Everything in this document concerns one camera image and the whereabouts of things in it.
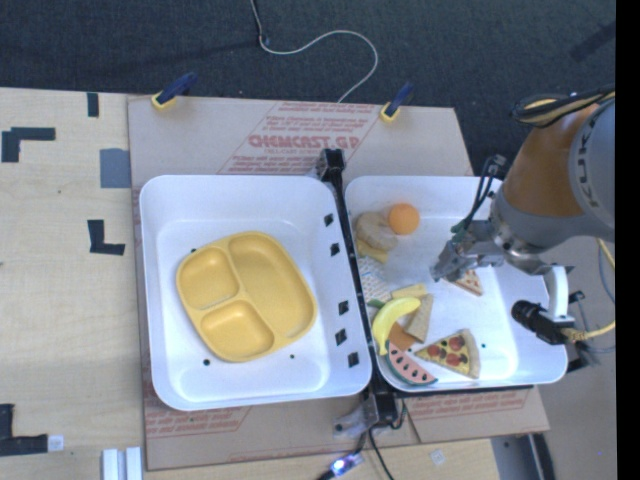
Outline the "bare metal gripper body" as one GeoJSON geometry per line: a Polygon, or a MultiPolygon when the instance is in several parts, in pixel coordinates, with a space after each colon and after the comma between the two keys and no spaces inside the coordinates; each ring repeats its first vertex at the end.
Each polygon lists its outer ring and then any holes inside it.
{"type": "Polygon", "coordinates": [[[542,249],[518,238],[504,222],[463,219],[451,228],[451,264],[454,272],[504,263],[523,272],[544,272],[542,249]]]}

